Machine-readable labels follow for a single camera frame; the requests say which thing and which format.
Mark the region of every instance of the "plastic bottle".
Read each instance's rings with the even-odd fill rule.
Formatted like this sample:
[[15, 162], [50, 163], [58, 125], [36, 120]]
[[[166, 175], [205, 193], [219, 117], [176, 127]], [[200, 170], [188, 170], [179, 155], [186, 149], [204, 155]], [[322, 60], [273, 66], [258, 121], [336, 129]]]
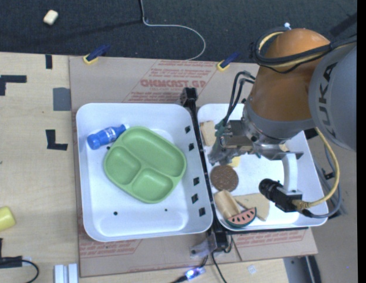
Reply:
[[114, 142], [121, 133], [126, 130], [125, 125], [120, 127], [108, 127], [87, 137], [87, 143], [91, 149], [96, 150], [105, 144]]

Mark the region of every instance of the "brown cookie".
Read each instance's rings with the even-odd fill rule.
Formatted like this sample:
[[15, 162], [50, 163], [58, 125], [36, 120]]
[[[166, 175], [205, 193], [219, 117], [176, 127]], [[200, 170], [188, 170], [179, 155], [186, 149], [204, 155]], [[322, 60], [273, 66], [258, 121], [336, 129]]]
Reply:
[[216, 166], [210, 172], [212, 185], [219, 191], [227, 190], [229, 192], [236, 189], [239, 183], [238, 174], [227, 165]]

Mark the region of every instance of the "wooden table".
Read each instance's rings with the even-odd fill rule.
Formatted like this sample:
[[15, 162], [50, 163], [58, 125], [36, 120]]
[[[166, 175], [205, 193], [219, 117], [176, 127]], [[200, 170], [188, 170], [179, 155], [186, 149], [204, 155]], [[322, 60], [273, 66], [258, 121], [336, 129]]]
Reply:
[[[36, 282], [53, 282], [54, 265], [78, 263], [77, 207], [70, 111], [54, 111], [53, 89], [70, 87], [68, 56], [0, 52], [0, 77], [26, 75], [6, 83], [0, 95], [0, 207], [9, 206], [17, 224], [0, 232], [2, 256], [30, 257], [40, 269]], [[47, 149], [46, 130], [67, 150]], [[254, 266], [255, 273], [249, 271]], [[286, 283], [283, 259], [221, 264], [228, 282]], [[79, 282], [171, 282], [187, 269], [80, 278]], [[0, 282], [26, 282], [30, 266], [0, 269]], [[222, 282], [213, 265], [195, 282]]]

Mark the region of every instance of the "blue clip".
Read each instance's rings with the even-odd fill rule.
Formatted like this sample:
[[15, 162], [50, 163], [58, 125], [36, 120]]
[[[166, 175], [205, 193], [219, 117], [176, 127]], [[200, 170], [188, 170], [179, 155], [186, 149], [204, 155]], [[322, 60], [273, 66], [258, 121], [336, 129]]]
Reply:
[[231, 54], [227, 59], [222, 60], [221, 62], [219, 62], [217, 64], [217, 69], [219, 71], [224, 71], [228, 68], [228, 66], [230, 66], [231, 62], [234, 62], [234, 60], [236, 60], [238, 58], [238, 56], [240, 56], [240, 53], [238, 52], [234, 52], [233, 54]]
[[110, 45], [102, 45], [96, 48], [93, 52], [83, 57], [83, 61], [90, 65], [98, 60], [98, 57], [103, 56], [110, 49]]

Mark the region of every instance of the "watermelon slice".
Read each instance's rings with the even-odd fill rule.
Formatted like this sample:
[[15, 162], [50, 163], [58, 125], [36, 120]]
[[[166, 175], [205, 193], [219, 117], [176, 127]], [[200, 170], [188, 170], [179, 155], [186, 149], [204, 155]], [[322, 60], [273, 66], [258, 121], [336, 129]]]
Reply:
[[242, 228], [250, 224], [256, 218], [256, 208], [244, 210], [242, 213], [226, 219], [226, 222], [235, 228]]

